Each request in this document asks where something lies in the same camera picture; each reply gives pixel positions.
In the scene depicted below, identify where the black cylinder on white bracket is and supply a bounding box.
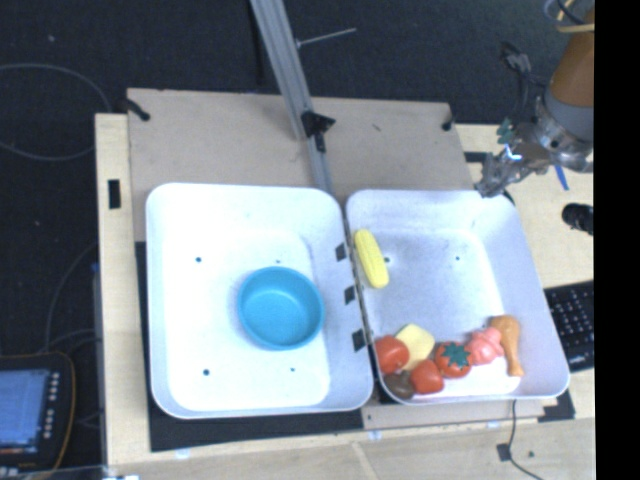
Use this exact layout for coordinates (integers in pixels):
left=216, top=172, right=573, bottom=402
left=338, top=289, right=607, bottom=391
left=560, top=201, right=595, bottom=236

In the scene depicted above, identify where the yellow corn cob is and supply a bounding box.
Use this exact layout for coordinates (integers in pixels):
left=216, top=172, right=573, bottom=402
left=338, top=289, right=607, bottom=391
left=353, top=228, right=391, bottom=290

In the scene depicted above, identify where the yellow cheese block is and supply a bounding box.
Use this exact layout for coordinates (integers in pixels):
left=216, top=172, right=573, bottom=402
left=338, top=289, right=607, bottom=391
left=394, top=323, right=437, bottom=372

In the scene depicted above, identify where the black keyboard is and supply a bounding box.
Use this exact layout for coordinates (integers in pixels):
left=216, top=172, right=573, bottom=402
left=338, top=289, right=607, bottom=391
left=543, top=280, right=596, bottom=374

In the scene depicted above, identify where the red toy pepper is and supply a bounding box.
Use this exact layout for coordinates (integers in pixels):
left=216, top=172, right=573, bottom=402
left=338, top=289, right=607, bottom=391
left=374, top=335, right=411, bottom=375

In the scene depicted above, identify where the white plastic tray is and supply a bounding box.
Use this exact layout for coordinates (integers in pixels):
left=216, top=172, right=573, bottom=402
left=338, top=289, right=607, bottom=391
left=144, top=182, right=376, bottom=421
left=343, top=188, right=572, bottom=408

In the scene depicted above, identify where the blue bowl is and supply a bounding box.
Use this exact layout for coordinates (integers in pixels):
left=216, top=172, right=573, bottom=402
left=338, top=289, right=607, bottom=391
left=235, top=265, right=327, bottom=353

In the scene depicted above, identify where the orange chicken drumstick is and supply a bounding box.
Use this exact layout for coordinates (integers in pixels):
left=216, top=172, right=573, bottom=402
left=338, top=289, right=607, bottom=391
left=488, top=314, right=526, bottom=379

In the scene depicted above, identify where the brown toy mushroom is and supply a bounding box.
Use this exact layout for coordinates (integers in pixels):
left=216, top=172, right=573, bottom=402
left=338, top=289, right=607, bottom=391
left=383, top=371, right=417, bottom=401

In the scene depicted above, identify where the brown cardboard board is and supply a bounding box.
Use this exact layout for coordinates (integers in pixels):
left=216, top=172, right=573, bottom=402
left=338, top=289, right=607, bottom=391
left=125, top=86, right=547, bottom=431

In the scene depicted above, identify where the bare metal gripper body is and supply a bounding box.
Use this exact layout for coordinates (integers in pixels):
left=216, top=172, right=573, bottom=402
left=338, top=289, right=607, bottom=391
left=495, top=115, right=595, bottom=179

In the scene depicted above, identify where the pink toy shrimp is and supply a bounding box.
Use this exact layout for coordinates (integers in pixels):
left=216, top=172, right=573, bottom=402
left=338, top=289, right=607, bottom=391
left=466, top=327, right=506, bottom=367

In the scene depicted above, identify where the red tomato with green top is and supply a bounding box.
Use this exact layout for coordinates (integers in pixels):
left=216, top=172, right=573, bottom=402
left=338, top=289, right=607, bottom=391
left=433, top=339, right=474, bottom=380

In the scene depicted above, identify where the red toy strawberry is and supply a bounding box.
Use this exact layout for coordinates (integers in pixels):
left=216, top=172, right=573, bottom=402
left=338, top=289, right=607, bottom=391
left=410, top=358, right=446, bottom=396

